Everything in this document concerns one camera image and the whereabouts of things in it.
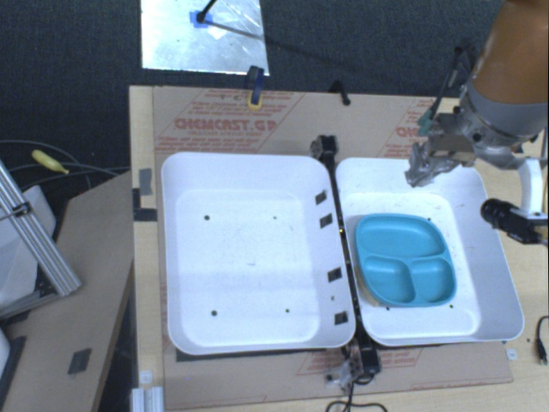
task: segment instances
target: white container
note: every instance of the white container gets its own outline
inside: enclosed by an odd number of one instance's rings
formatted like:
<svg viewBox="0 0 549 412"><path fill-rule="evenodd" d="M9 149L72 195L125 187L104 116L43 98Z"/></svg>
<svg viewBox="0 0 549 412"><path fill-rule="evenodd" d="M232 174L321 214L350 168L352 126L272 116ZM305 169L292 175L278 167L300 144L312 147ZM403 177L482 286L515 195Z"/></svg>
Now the white container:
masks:
<svg viewBox="0 0 549 412"><path fill-rule="evenodd" d="M39 186L23 192L40 224L51 235L55 216ZM0 209L0 217L5 211ZM0 221L0 308L34 291L38 263L8 219Z"/></svg>
<svg viewBox="0 0 549 412"><path fill-rule="evenodd" d="M176 347L219 354L351 340L355 317L322 164L304 156L175 154L162 167L162 190Z"/></svg>
<svg viewBox="0 0 549 412"><path fill-rule="evenodd" d="M366 331L388 346L518 336L522 311L498 234L480 217L480 176L456 169L413 189L406 169L406 161L380 159L338 166L353 264L362 216L424 216L446 239L457 290L448 305L387 310L368 299L356 273ZM181 153L166 160L161 181L168 330L177 348L221 354L351 340L351 290L322 164L304 156Z"/></svg>

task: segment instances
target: black carpet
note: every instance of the black carpet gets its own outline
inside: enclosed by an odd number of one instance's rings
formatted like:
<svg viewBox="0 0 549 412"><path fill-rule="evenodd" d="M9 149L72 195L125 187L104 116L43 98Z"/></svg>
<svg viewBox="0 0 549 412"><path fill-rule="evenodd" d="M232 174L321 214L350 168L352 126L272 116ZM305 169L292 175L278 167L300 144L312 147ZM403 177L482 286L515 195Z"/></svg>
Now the black carpet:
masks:
<svg viewBox="0 0 549 412"><path fill-rule="evenodd" d="M437 94L454 46L480 47L499 8L483 0L261 0L271 77L266 88ZM0 140L47 142L80 162L128 166L128 87L241 88L241 76L141 68L140 0L0 0ZM32 145L1 144L8 168ZM14 174L23 186L43 170ZM106 177L94 176L94 182ZM86 189L44 184L56 214Z"/></svg>

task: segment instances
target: blue plate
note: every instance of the blue plate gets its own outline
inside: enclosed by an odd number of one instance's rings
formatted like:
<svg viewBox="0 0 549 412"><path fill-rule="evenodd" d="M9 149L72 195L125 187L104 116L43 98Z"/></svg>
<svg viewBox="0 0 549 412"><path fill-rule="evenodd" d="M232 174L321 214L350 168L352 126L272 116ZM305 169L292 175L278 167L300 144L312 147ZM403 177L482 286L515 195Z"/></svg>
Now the blue plate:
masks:
<svg viewBox="0 0 549 412"><path fill-rule="evenodd" d="M360 273L387 306L438 306L455 295L455 272L443 235L425 218L373 214L355 232Z"/></svg>

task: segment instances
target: silver sheet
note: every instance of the silver sheet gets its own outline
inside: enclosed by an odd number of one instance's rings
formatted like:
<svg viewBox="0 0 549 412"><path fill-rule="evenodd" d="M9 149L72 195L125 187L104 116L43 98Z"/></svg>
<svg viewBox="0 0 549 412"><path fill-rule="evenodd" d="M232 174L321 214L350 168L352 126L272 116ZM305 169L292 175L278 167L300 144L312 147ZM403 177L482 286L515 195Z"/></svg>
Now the silver sheet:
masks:
<svg viewBox="0 0 549 412"><path fill-rule="evenodd" d="M265 69L267 51L259 0L218 0L213 23L195 27L190 14L209 0L142 0L145 69L246 74Z"/></svg>

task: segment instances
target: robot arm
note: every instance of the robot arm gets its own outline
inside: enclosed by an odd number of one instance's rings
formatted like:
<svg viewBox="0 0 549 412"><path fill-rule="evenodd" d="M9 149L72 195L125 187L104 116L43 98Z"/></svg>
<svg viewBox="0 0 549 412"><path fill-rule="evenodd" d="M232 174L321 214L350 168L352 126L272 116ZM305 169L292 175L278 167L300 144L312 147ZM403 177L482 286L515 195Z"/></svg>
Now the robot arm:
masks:
<svg viewBox="0 0 549 412"><path fill-rule="evenodd" d="M517 157L516 152L547 127L548 18L549 0L504 0L459 107L435 115L436 103L419 120L419 134L428 139L414 144L406 172L411 186L422 186L458 165L472 166L477 158L518 170L522 206L489 200L481 214L526 244L542 242L540 227L547 226L547 216L534 203L541 206L543 186L534 183L547 160ZM456 48L454 61L463 52Z"/></svg>

